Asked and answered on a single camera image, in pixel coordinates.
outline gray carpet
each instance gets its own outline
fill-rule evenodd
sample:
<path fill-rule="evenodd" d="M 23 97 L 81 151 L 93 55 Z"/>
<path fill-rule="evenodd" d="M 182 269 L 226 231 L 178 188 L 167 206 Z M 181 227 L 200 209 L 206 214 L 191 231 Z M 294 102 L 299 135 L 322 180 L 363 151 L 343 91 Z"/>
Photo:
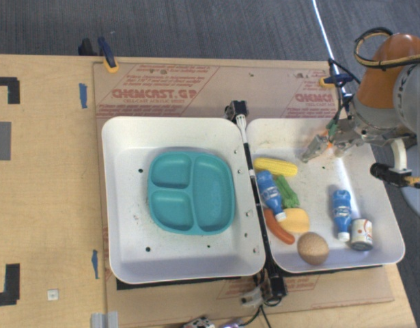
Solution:
<path fill-rule="evenodd" d="M 360 77 L 352 49 L 361 33 L 383 26 L 420 36 L 420 0 L 316 1 L 335 59 Z M 0 53 L 77 55 L 83 38 L 98 50 L 98 36 L 119 56 L 328 58 L 311 0 L 0 0 Z M 406 243 L 398 268 L 420 327 L 420 218 L 400 190 L 387 192 Z"/>

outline white cable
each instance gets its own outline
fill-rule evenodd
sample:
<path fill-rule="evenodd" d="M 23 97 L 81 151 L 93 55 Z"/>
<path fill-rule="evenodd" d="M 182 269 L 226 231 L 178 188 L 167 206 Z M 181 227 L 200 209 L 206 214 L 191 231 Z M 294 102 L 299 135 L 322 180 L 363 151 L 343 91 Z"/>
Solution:
<path fill-rule="evenodd" d="M 236 116 L 237 126 L 240 129 L 242 134 L 242 140 L 244 144 L 248 143 L 248 139 L 246 136 L 246 116 L 244 114 L 239 114 Z"/>
<path fill-rule="evenodd" d="M 324 41 L 325 41 L 326 48 L 328 50 L 328 54 L 329 54 L 331 59 L 334 59 L 333 51 L 331 50 L 331 46 L 330 46 L 330 43 L 328 41 L 328 37 L 326 36 L 325 28 L 324 28 L 324 25 L 322 24 L 322 19 L 320 18 L 318 5 L 316 4 L 316 0 L 311 0 L 311 1 L 313 2 L 314 11 L 316 12 L 316 17 L 318 18 L 320 30 L 322 31 L 322 36 L 324 37 Z"/>

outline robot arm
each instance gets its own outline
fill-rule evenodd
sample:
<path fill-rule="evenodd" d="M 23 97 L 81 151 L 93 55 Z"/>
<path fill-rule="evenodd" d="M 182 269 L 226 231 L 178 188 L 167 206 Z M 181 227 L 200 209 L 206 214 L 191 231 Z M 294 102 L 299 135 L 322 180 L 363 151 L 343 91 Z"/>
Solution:
<path fill-rule="evenodd" d="M 361 57 L 361 44 L 378 35 L 385 35 L 387 39 L 374 57 Z M 336 155 L 364 143 L 391 145 L 395 166 L 377 163 L 372 165 L 371 173 L 392 185 L 420 188 L 420 179 L 412 178 L 411 171 L 406 169 L 403 142 L 417 136 L 420 149 L 420 39 L 408 34 L 392 34 L 383 28 L 371 29 L 356 40 L 354 55 L 367 67 L 356 94 L 340 100 L 339 110 L 327 126 L 328 134 L 317 135 L 301 160 L 308 162 L 326 150 L 328 144 L 336 148 Z M 340 119 L 343 108 L 347 117 Z"/>

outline black cable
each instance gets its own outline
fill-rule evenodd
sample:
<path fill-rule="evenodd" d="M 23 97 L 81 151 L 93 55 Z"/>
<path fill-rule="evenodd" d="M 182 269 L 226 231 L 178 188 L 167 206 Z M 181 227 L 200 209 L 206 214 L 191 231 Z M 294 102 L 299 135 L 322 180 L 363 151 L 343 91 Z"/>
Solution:
<path fill-rule="evenodd" d="M 250 325 L 257 317 L 258 317 L 258 315 L 260 314 L 260 310 L 261 310 L 261 308 L 263 307 L 263 305 L 261 305 L 259 308 L 258 308 L 258 310 L 257 310 L 257 312 L 252 316 L 252 318 L 250 319 L 250 320 L 248 320 L 247 322 L 245 322 L 245 323 L 243 323 L 243 324 L 241 324 L 241 325 L 238 325 L 239 327 L 245 327 L 245 326 L 247 326 L 247 325 Z"/>
<path fill-rule="evenodd" d="M 333 67 L 333 60 L 330 58 L 330 59 L 328 59 L 328 65 L 330 66 L 330 68 L 329 68 L 329 73 L 330 73 L 330 76 L 331 76 L 331 79 L 333 80 L 333 84 L 334 84 L 334 86 L 336 87 L 336 89 L 337 89 L 337 99 L 338 99 L 338 103 L 337 103 L 337 112 L 336 112 L 336 114 L 334 115 L 334 117 L 333 117 L 333 119 L 334 119 L 334 121 L 338 121 L 338 119 L 339 119 L 339 117 L 340 117 L 340 112 L 341 112 L 341 109 L 343 108 L 342 107 L 342 95 L 341 95 L 341 88 L 340 88 L 340 86 L 339 86 L 339 84 L 337 84 L 337 80 L 336 80 L 336 78 L 335 78 L 335 72 L 334 72 L 334 67 Z"/>
<path fill-rule="evenodd" d="M 271 303 L 269 301 L 265 301 L 264 305 L 269 306 L 269 307 L 273 307 L 273 306 L 278 306 L 281 302 L 282 298 L 279 298 L 277 301 L 275 301 L 274 303 Z"/>
<path fill-rule="evenodd" d="M 264 282 L 264 280 L 266 279 L 266 274 L 264 272 L 264 269 L 262 269 L 260 271 L 260 284 L 262 284 Z"/>
<path fill-rule="evenodd" d="M 352 72 L 350 72 L 347 68 L 343 67 L 341 64 L 337 63 L 334 59 L 330 58 L 328 62 L 332 62 L 333 64 L 335 64 L 337 67 L 339 67 L 340 69 L 342 69 L 345 73 L 348 73 L 350 75 L 351 78 L 353 78 L 355 80 L 356 83 L 360 84 L 360 79 L 357 78 Z"/>
<path fill-rule="evenodd" d="M 360 63 L 364 67 L 373 68 L 373 69 L 381 69 L 386 70 L 389 68 L 400 67 L 400 66 L 407 66 L 410 64 L 420 64 L 420 54 L 419 55 L 409 55 L 407 57 L 401 57 L 398 59 L 384 59 L 380 61 L 376 61 L 373 59 L 364 58 L 360 55 L 359 49 L 367 39 L 373 36 L 386 36 L 390 37 L 393 35 L 393 32 L 384 27 L 377 27 L 372 28 L 363 33 L 355 40 L 354 45 L 354 57 L 355 60 Z"/>
<path fill-rule="evenodd" d="M 268 326 L 269 328 L 272 328 L 272 326 L 270 326 L 270 322 L 269 322 L 269 320 L 267 319 L 266 314 L 264 313 L 264 308 L 263 308 L 263 305 L 261 305 L 261 306 L 260 306 L 260 309 L 261 309 L 261 311 L 262 311 L 262 314 L 263 314 L 264 319 L 266 320 L 267 326 Z"/>
<path fill-rule="evenodd" d="M 260 307 L 258 308 L 257 312 L 252 316 L 252 318 L 250 320 L 248 320 L 246 323 L 243 323 L 242 325 L 238 325 L 239 327 L 245 327 L 247 325 L 250 325 L 260 314 L 260 312 L 263 314 L 264 319 L 266 320 L 267 326 L 269 328 L 272 328 L 270 326 L 269 320 L 267 319 L 266 313 L 264 312 L 264 308 L 263 305 L 260 305 Z"/>

